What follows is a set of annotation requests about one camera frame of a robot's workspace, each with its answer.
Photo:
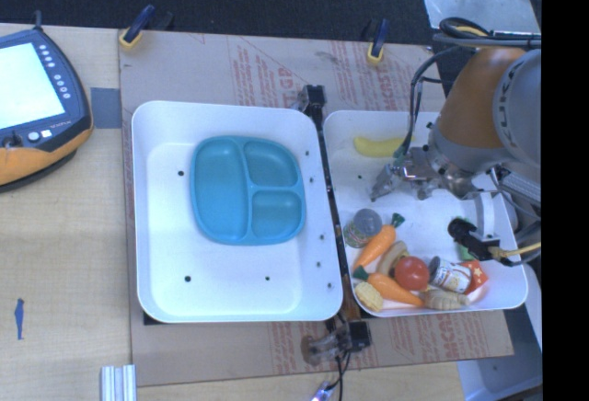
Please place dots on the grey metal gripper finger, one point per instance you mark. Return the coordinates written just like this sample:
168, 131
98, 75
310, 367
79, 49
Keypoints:
425, 190
385, 182

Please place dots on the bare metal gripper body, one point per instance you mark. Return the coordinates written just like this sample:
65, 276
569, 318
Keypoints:
430, 167

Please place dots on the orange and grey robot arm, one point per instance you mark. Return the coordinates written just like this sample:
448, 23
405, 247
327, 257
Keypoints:
474, 105

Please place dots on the white plastic tray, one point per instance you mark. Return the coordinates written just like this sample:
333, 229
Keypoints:
428, 224
221, 284

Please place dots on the yellow banana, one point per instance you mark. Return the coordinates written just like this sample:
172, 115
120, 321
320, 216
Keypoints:
375, 147

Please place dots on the green can with grey lid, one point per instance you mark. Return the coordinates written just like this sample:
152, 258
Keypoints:
361, 229

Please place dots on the orange carrot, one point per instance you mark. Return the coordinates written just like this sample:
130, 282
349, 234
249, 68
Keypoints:
393, 288
379, 243

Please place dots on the green toy food piece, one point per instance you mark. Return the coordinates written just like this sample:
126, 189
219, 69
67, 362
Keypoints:
461, 246

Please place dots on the tan brown banana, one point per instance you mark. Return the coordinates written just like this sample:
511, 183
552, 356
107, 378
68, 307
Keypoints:
392, 254

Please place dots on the red tomato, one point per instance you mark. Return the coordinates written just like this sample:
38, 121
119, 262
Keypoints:
412, 273

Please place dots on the white labelled can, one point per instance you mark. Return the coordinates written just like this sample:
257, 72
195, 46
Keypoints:
451, 277

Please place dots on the red carton with yellow star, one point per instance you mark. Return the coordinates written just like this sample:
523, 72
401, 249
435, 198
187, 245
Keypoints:
478, 276

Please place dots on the beige knobbly root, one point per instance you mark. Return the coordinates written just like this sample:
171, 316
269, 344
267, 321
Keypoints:
444, 300

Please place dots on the yellow corn piece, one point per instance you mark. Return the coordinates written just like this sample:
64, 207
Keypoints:
369, 296

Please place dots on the blue divided plate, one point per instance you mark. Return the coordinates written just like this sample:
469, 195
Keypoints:
221, 192

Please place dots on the brown cardboard board red print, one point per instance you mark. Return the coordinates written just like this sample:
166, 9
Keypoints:
193, 68

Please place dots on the black cylinder on white bracket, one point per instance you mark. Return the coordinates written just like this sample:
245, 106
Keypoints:
471, 239

